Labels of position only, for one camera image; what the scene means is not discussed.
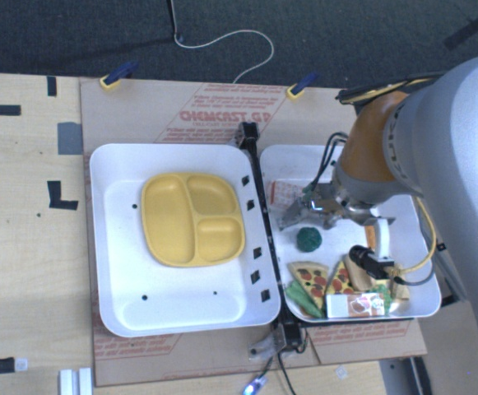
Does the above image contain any yellow divided plate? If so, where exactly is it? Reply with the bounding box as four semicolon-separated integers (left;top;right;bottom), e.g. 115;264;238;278
141;172;247;268

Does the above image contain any green toy leaf vegetable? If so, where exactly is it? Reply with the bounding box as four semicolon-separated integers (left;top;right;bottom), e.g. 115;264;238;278
284;281;325;319

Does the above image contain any toy pizza slice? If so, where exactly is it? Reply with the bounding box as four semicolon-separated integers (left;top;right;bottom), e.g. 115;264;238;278
287;261;331;310
325;260;357;296

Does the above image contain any white packet with red print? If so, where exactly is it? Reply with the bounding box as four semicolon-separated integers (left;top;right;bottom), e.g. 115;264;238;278
266;180;305;211

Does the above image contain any tan toy bread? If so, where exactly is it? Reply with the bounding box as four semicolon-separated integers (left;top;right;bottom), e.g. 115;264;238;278
343;253;378;292

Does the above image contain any white carton with food picture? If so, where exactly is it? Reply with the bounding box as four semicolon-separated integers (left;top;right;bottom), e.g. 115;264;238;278
325;292;388;319

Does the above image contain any thin black rod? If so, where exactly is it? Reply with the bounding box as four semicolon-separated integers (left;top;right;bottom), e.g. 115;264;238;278
244;136;295;335

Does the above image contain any white plastic tray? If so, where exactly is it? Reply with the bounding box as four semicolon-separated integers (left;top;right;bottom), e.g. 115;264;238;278
89;142;283;339
259;144;443;323

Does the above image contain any brown cardboard board red print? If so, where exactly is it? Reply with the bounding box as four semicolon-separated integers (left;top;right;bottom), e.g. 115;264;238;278
78;77;429;388

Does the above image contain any black block with thin wires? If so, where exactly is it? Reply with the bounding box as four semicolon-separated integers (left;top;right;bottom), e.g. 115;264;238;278
277;318;306;351
237;121;261;150

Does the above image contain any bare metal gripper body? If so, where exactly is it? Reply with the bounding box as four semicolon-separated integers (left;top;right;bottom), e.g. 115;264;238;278
303;182;382;226

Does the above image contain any dark green broccoli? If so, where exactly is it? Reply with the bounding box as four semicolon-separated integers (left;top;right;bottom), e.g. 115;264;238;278
296;226;323;253

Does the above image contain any black cylinder on white bracket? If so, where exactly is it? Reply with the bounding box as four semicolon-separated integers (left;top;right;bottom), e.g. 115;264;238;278
348;216;397;281

